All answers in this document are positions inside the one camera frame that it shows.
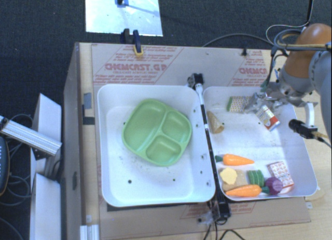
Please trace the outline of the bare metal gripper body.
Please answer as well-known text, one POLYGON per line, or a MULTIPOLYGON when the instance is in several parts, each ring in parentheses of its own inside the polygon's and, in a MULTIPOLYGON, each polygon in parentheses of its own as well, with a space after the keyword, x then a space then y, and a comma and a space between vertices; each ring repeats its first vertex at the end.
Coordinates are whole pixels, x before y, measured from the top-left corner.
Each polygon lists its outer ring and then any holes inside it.
POLYGON ((304 107, 305 102, 303 98, 311 92, 311 85, 308 83, 270 82, 264 89, 269 100, 290 103, 296 107, 304 107))

